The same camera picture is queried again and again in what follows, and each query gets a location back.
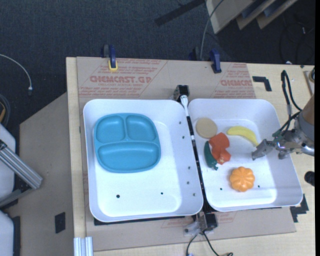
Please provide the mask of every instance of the white tray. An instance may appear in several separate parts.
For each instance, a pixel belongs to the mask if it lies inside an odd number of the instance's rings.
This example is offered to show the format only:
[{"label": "white tray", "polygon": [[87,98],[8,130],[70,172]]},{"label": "white tray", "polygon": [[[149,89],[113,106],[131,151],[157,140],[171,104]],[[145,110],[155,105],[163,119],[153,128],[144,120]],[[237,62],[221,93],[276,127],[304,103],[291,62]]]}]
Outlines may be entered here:
[{"label": "white tray", "polygon": [[[252,160],[255,146],[245,138],[227,135],[231,159],[218,170],[209,168],[204,158],[206,139],[196,132],[200,118],[212,119],[218,133],[227,134],[233,126],[244,126],[256,134],[257,141],[273,140],[272,134],[280,128],[275,108],[262,99],[194,99],[190,102],[196,147],[201,166],[205,194],[209,204],[217,211],[237,211],[258,208],[293,206],[301,202],[303,193],[291,156],[279,160],[277,150]],[[253,170],[254,187],[246,192],[231,188],[229,176],[234,168],[244,166]]]},{"label": "white tray", "polygon": [[[150,118],[158,132],[161,158],[146,171],[114,173],[101,167],[94,150],[97,120],[133,113]],[[183,107],[173,100],[94,99],[83,109],[89,206],[102,222],[187,216],[198,213],[203,195]]]},{"label": "white tray", "polygon": [[[161,158],[152,169],[134,173],[114,173],[98,162],[94,149],[94,127],[101,117],[133,113],[150,118],[158,132]],[[298,205],[303,193],[291,157],[279,160],[273,150],[252,160],[255,146],[245,138],[228,135],[231,160],[218,170],[204,159],[206,139],[198,136],[199,118],[210,118],[218,133],[232,126],[245,126],[258,142],[272,140],[280,128],[274,107],[260,99],[194,99],[189,113],[208,203],[217,211]],[[83,109],[88,163],[89,205],[102,222],[188,216],[198,213],[204,198],[195,161],[190,131],[183,107],[173,100],[94,99]],[[231,188],[234,168],[253,170],[254,187],[246,192]]]}]

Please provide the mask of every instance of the plastic toy food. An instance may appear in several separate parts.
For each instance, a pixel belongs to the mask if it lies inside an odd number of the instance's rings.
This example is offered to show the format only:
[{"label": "plastic toy food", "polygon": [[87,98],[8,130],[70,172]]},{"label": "plastic toy food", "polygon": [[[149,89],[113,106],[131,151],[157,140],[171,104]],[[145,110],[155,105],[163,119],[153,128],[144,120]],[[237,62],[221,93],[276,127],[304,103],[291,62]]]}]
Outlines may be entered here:
[{"label": "plastic toy food", "polygon": [[229,177],[234,190],[245,192],[254,187],[255,176],[250,168],[240,166],[234,169]]},{"label": "plastic toy food", "polygon": [[205,144],[204,144],[204,158],[205,158],[206,164],[209,167],[211,167],[211,168],[213,168],[215,170],[218,170],[218,167],[216,166],[218,162],[214,158],[214,156],[211,154],[211,150],[210,150],[208,141],[206,141]]},{"label": "plastic toy food", "polygon": [[243,136],[247,138],[249,141],[251,141],[254,144],[254,146],[257,146],[259,144],[257,142],[255,133],[244,126],[233,126],[226,132],[226,134]]},{"label": "plastic toy food", "polygon": [[209,139],[217,134],[218,128],[210,118],[200,118],[195,125],[196,132],[203,138]]},{"label": "plastic toy food", "polygon": [[228,137],[220,132],[216,136],[213,136],[209,140],[209,144],[212,147],[211,154],[216,159],[218,164],[223,165],[231,158],[230,153],[226,150],[230,146]]}]

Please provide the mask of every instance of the toy orange pumpkin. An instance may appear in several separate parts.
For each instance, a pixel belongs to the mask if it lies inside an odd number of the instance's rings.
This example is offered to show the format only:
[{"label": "toy orange pumpkin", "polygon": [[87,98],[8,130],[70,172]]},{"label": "toy orange pumpkin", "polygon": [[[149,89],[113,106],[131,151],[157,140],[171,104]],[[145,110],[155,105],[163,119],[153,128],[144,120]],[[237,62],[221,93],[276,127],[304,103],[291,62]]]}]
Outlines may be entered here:
[{"label": "toy orange pumpkin", "polygon": [[252,189],[255,179],[253,171],[243,166],[234,169],[229,177],[231,187],[240,192]]}]

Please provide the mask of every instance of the black cable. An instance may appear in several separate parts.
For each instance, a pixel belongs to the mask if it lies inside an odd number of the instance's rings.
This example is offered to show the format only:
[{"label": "black cable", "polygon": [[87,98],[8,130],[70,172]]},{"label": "black cable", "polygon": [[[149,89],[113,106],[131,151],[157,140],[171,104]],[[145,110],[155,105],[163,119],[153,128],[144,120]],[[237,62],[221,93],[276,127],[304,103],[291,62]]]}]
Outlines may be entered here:
[{"label": "black cable", "polygon": [[[210,240],[208,239],[207,235],[206,235],[206,230],[203,230],[200,232],[201,235],[203,235],[206,239],[206,241],[208,242],[209,246],[210,246],[210,249],[213,251],[213,253],[216,255],[216,256],[220,256],[219,254],[217,254],[217,252],[215,251],[215,249],[212,247],[211,243],[210,243]],[[188,246],[186,247],[186,251],[185,251],[185,256],[189,256],[189,247],[192,243],[192,241],[198,236],[198,234],[196,234],[191,240],[190,242],[188,243]],[[227,256],[233,256],[233,252],[230,252],[227,254]]]},{"label": "black cable", "polygon": [[285,128],[285,126],[290,126],[290,122],[293,120],[293,119],[295,119],[299,114],[300,114],[300,112],[301,111],[299,111],[299,112],[297,112],[297,113],[295,113],[294,115],[292,115],[291,116],[291,118],[289,118],[285,123],[284,123],[284,125],[279,129],[279,131],[282,131],[284,128]]},{"label": "black cable", "polygon": [[216,5],[216,7],[213,8],[213,11],[210,13],[209,18],[206,21],[203,35],[202,35],[202,41],[201,41],[201,48],[200,48],[200,61],[202,61],[202,55],[203,55],[203,50],[204,50],[204,44],[205,44],[205,36],[207,33],[208,25],[210,23],[211,17],[214,15],[216,9],[222,4],[224,0],[220,0],[220,2]]},{"label": "black cable", "polygon": [[[306,43],[306,38],[307,35],[310,34],[312,31],[315,30],[314,27],[312,27],[311,29],[309,29],[308,31],[306,31],[306,26],[301,23],[301,22],[293,22],[290,24],[287,24],[286,21],[284,20],[284,29],[281,32],[280,35],[280,39],[279,39],[279,54],[280,54],[280,58],[282,60],[283,63],[286,63],[287,60],[285,60],[284,58],[284,54],[283,54],[283,41],[284,41],[284,37],[286,36],[287,40],[293,44],[296,44],[296,48],[295,48],[295,55],[294,55],[294,60],[292,60],[292,62],[294,62],[293,64],[298,64],[298,55],[299,55],[299,50],[301,48],[302,45],[306,45],[308,48],[311,49],[312,52],[314,52],[314,48],[311,47],[310,45],[308,45]],[[298,38],[292,38],[295,36],[295,34],[293,32],[290,31],[290,29],[294,26],[299,26],[302,34],[301,36]],[[310,56],[308,56],[308,58],[305,59],[304,62],[302,62],[301,64],[307,64],[307,61],[311,60],[312,57],[314,56],[314,53],[310,54]]]},{"label": "black cable", "polygon": [[297,110],[301,111],[302,109],[300,107],[298,107],[298,105],[296,104],[295,100],[294,100],[294,97],[292,95],[292,89],[291,89],[291,84],[290,84],[290,79],[289,79],[289,76],[287,74],[287,72],[284,70],[285,72],[285,78],[286,78],[286,82],[288,84],[288,89],[289,89],[289,95],[290,95],[290,99],[292,101],[292,104],[296,107]]},{"label": "black cable", "polygon": [[11,115],[10,103],[7,100],[7,98],[5,96],[3,96],[2,94],[0,94],[0,102],[2,103],[2,105],[4,106],[4,109],[5,109],[5,114],[4,114],[4,119],[2,121],[2,125],[4,127],[7,127],[9,119],[10,119],[10,115]]},{"label": "black cable", "polygon": [[186,247],[186,251],[185,251],[185,256],[189,256],[189,247],[192,243],[192,241],[198,236],[198,234],[196,234],[191,240],[190,242],[188,243],[188,246]]},{"label": "black cable", "polygon": [[290,95],[290,99],[292,101],[292,104],[296,107],[297,110],[301,111],[302,109],[296,104],[293,94],[292,94],[292,89],[291,89],[291,84],[290,84],[290,79],[289,76],[287,74],[287,71],[283,70],[281,73],[281,81],[282,81],[282,90],[283,90],[283,94],[285,97],[285,101],[287,103],[287,105],[290,104],[289,98],[288,98],[288,94],[286,92],[286,82],[288,85],[288,89],[289,89],[289,95]]}]

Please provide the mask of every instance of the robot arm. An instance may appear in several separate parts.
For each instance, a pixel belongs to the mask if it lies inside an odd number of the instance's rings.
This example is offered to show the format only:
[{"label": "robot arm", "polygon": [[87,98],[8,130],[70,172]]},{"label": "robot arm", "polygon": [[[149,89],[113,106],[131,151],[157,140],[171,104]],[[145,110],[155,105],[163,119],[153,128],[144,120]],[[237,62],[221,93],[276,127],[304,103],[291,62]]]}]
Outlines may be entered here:
[{"label": "robot arm", "polygon": [[[282,130],[291,120],[294,120],[292,130]],[[315,156],[315,95],[305,105],[304,109],[293,115],[284,126],[272,136],[273,141],[264,139],[252,152],[252,159],[263,157],[273,149],[279,151],[278,158],[284,159],[290,153]]]}]

